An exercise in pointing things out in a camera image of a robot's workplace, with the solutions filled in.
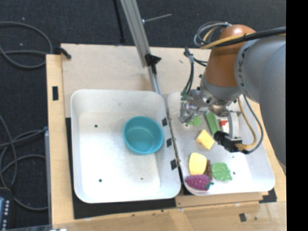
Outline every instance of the blue bowl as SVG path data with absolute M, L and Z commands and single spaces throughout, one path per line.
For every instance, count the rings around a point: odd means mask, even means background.
M 125 145 L 138 155 L 157 152 L 164 142 L 162 128 L 146 116 L 129 119 L 123 127 L 123 138 Z

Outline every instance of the white tray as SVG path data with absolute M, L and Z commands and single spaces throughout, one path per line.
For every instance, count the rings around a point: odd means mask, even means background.
M 135 155 L 124 144 L 122 128 L 133 116 L 159 124 L 167 117 L 164 99 L 152 91 L 78 90 L 71 98 L 74 188 L 86 203 L 167 199 L 181 188 L 170 127 L 155 154 Z
M 190 188 L 186 183 L 186 188 L 195 195 L 213 195 L 223 193 L 248 193 L 248 192 L 266 192 L 271 190 L 275 184 L 275 177 L 272 173 L 269 160 L 265 149 L 261 145 L 258 149 L 248 155 L 243 153 L 230 153 L 221 145 L 215 143 L 211 150 L 207 150 L 202 145 L 195 142 L 195 139 L 205 129 L 211 134 L 207 122 L 203 115 L 200 116 L 202 124 L 200 126 L 185 126 L 179 121 L 180 115 L 180 93 L 176 92 L 169 95 L 167 104 L 170 115 L 170 126 L 172 128 L 175 148 L 178 153 L 180 168 L 183 178 L 190 175 L 189 159 L 193 152 L 197 152 L 206 156 L 211 164 L 215 162 L 224 162 L 231 171 L 232 180 L 219 181 L 213 178 L 210 189 L 199 191 Z M 258 127 L 251 112 L 249 111 L 243 97 L 241 97 L 245 114 L 252 124 L 254 131 L 257 132 L 257 141 L 260 138 Z M 232 104 L 231 110 L 239 110 L 238 104 Z M 239 116 L 240 136 L 243 143 L 250 144 L 253 136 L 242 115 Z

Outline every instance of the yellow sponge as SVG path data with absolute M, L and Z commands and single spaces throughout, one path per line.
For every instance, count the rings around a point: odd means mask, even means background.
M 189 172 L 191 175 L 202 175 L 205 172 L 207 159 L 199 153 L 192 153 L 189 159 Z
M 196 142 L 202 144 L 206 149 L 210 150 L 215 143 L 211 135 L 208 134 L 207 131 L 202 130 L 198 135 Z

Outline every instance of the metal pole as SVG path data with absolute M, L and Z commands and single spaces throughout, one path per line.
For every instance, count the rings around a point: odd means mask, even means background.
M 148 39 L 146 37 L 143 22 L 140 16 L 138 5 L 136 0 L 120 0 L 125 17 L 128 21 L 128 26 L 132 37 L 134 39 L 139 58 L 143 67 L 148 66 L 145 56 L 151 54 Z M 150 80 L 152 84 L 153 91 L 160 94 L 160 89 L 157 81 L 157 75 L 152 72 L 152 69 L 148 67 Z

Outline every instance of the black bracket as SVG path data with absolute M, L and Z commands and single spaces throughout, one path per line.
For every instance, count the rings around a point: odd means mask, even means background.
M 145 55 L 146 64 L 152 68 L 152 73 L 157 74 L 156 64 L 161 60 L 161 57 L 153 56 L 151 54 Z
M 61 55 L 61 53 L 62 53 L 64 56 L 66 56 L 67 59 L 72 58 L 72 56 L 69 53 L 67 53 L 67 51 L 65 49 L 63 49 L 62 47 L 59 47 L 59 46 L 54 48 L 54 53 L 57 54 L 57 55 Z

